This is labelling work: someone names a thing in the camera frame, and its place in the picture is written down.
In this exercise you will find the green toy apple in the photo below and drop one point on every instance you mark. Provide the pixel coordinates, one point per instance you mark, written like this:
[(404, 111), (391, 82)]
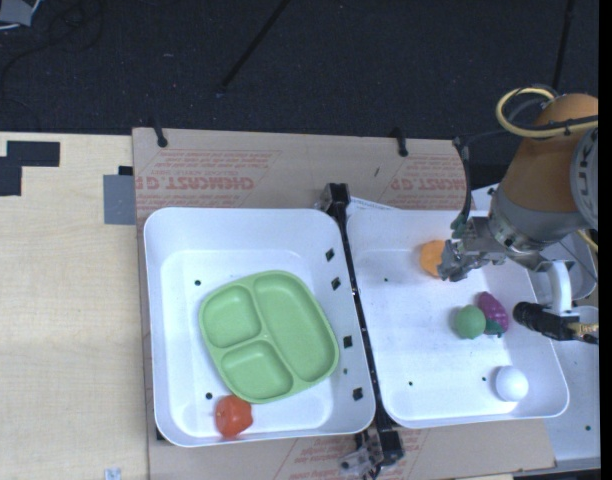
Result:
[(469, 322)]

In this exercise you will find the brown cardboard board, red print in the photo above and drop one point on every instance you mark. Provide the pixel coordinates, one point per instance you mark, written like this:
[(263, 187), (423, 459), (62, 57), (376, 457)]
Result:
[(296, 168)]

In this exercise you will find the red toy tomato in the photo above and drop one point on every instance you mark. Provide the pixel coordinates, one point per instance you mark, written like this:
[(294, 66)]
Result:
[(232, 415)]

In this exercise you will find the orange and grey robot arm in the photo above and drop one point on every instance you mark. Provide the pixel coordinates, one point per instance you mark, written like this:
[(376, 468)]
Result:
[(541, 168)]

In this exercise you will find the white ball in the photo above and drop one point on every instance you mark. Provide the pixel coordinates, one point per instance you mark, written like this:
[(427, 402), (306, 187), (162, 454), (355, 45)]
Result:
[(511, 383)]

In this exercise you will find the white plastic tray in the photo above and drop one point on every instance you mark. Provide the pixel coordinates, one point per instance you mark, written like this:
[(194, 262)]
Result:
[(426, 368), (181, 238)]

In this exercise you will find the white paper sheet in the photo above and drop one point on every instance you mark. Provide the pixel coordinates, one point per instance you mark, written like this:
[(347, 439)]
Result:
[(371, 204)]

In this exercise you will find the thin black rod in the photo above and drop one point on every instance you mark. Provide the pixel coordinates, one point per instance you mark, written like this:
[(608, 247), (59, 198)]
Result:
[(360, 313)]

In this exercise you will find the green divided plate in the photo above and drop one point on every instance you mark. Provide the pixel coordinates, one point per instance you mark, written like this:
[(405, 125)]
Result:
[(281, 313)]

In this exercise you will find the purple toy grapes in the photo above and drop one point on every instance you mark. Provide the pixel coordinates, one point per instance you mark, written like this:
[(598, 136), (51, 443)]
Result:
[(496, 310)]

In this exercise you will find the black cylinder on white bracket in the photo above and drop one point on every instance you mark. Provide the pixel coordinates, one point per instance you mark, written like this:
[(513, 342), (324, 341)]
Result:
[(541, 318)]

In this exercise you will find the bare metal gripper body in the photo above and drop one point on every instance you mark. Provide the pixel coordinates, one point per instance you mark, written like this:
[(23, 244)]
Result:
[(486, 240)]

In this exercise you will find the orange toy fruit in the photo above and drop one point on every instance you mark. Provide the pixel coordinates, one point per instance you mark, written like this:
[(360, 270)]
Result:
[(430, 258)]

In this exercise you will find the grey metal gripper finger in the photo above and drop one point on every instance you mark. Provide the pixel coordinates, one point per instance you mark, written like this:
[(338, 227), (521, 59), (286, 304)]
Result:
[(461, 269), (447, 260)]

